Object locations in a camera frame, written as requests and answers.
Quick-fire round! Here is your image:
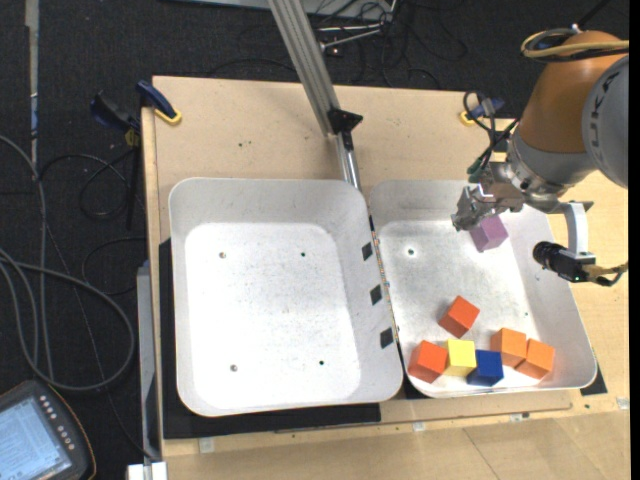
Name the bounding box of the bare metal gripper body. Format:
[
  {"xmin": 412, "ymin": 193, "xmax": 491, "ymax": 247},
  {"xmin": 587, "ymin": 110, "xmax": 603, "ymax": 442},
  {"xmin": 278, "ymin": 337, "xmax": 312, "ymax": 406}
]
[{"xmin": 478, "ymin": 160, "xmax": 570, "ymax": 214}]

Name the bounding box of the purple cube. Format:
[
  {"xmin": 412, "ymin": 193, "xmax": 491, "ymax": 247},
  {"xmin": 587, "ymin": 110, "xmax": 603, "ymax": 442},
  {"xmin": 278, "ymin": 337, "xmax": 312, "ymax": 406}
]
[{"xmin": 468, "ymin": 214, "xmax": 510, "ymax": 254}]

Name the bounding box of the white plastic tray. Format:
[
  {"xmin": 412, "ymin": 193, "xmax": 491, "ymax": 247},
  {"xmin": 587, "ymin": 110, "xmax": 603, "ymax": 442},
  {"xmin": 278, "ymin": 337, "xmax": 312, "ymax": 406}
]
[
  {"xmin": 167, "ymin": 176, "xmax": 405, "ymax": 418},
  {"xmin": 368, "ymin": 179, "xmax": 599, "ymax": 400}
]

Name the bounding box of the red-orange cube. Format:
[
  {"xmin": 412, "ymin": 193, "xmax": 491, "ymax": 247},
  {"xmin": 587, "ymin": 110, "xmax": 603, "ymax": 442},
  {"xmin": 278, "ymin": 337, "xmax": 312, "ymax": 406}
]
[
  {"xmin": 438, "ymin": 295, "xmax": 482, "ymax": 340},
  {"xmin": 407, "ymin": 339, "xmax": 450, "ymax": 385}
]

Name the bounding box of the orange cube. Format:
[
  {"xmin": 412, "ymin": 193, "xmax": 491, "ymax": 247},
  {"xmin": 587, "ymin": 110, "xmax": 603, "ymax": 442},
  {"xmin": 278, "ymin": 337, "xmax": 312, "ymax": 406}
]
[
  {"xmin": 514, "ymin": 338, "xmax": 557, "ymax": 381},
  {"xmin": 489, "ymin": 327, "xmax": 529, "ymax": 369}
]

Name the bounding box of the yellow cube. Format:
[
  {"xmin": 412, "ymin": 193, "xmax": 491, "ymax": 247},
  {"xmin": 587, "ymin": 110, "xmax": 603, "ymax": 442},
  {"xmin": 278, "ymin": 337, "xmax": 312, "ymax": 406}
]
[{"xmin": 443, "ymin": 338, "xmax": 478, "ymax": 379}]

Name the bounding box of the blue cube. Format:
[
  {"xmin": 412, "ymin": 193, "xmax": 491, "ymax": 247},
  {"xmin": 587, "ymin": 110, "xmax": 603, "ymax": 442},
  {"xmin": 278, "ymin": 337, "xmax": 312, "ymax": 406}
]
[{"xmin": 465, "ymin": 349, "xmax": 505, "ymax": 388}]

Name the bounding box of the pale wood board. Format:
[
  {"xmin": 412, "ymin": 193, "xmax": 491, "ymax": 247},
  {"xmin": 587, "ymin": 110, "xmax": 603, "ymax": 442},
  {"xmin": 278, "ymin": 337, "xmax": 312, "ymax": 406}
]
[{"xmin": 141, "ymin": 75, "xmax": 576, "ymax": 458}]

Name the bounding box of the black cylinder on white bracket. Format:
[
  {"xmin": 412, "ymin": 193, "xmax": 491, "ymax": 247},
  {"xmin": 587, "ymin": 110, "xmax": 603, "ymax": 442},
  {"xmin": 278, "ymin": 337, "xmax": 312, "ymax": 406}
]
[{"xmin": 531, "ymin": 199, "xmax": 598, "ymax": 284}]

